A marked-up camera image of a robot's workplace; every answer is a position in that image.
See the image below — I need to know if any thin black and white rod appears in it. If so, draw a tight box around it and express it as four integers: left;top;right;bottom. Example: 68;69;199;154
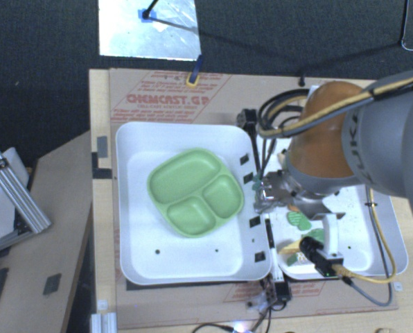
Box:
248;122;281;281

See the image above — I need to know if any brown cardboard board red print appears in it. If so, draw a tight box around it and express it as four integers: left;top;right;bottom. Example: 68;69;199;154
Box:
108;68;400;330

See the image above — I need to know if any green toy vegetable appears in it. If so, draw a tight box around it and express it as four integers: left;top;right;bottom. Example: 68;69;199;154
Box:
286;210;313;231

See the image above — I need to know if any yellow toy pizza slice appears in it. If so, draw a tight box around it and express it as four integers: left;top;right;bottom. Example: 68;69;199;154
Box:
278;239;303;255

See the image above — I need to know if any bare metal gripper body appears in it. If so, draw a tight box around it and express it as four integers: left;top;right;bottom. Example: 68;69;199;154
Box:
254;170;333;219

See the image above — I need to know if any black cylinder on white bracket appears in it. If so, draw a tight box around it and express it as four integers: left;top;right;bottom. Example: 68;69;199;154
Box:
299;212;346;278

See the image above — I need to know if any green and white packet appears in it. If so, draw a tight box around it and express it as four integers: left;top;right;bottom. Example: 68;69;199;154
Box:
285;251;313;267

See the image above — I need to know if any white plastic tray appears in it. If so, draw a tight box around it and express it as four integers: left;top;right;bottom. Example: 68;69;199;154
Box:
261;130;410;281
115;121;274;287

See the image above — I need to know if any green divided plate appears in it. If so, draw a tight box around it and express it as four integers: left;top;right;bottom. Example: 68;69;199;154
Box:
146;147;246;239

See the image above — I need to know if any black block with thin wires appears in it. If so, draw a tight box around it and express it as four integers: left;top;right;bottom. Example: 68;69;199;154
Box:
261;278;292;305
236;108;260;130

